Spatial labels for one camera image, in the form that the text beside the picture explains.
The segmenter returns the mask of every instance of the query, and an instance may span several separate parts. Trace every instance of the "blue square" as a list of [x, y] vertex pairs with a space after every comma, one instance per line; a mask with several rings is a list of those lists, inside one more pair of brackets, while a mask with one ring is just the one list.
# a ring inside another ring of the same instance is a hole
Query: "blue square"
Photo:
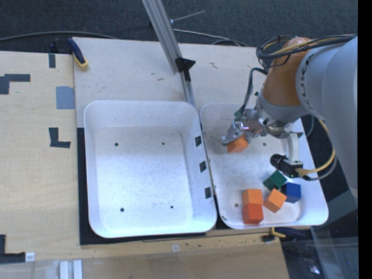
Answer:
[[281, 192], [287, 196], [286, 202], [295, 203], [301, 199], [301, 185], [287, 182], [281, 187]]

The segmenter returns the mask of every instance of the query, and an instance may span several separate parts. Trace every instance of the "white tray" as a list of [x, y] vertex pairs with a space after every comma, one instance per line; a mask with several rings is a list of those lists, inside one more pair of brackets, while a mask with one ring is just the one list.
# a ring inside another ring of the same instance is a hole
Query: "white tray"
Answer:
[[[270, 157], [275, 153], [288, 155], [288, 145], [285, 139], [267, 135], [254, 138], [243, 152], [229, 154], [227, 147], [221, 142], [221, 136], [226, 135], [233, 121], [234, 112], [240, 106], [214, 103], [204, 106], [201, 110], [205, 144], [222, 220], [229, 227], [238, 230], [323, 224], [328, 219], [328, 206], [319, 181], [305, 181], [299, 178], [287, 178], [287, 181], [301, 185], [302, 198], [297, 203], [286, 202], [277, 213], [263, 207], [264, 219], [260, 224], [243, 223], [242, 192], [247, 188], [258, 188], [262, 190], [264, 198], [269, 194], [263, 181], [275, 172], [275, 168], [270, 164]], [[300, 120], [294, 124], [292, 131], [303, 132]], [[303, 162], [304, 168], [314, 168], [305, 135], [299, 139], [299, 148], [299, 159]]]
[[84, 111], [84, 128], [89, 222], [98, 235], [202, 233], [214, 226], [212, 183], [193, 106], [95, 101]]

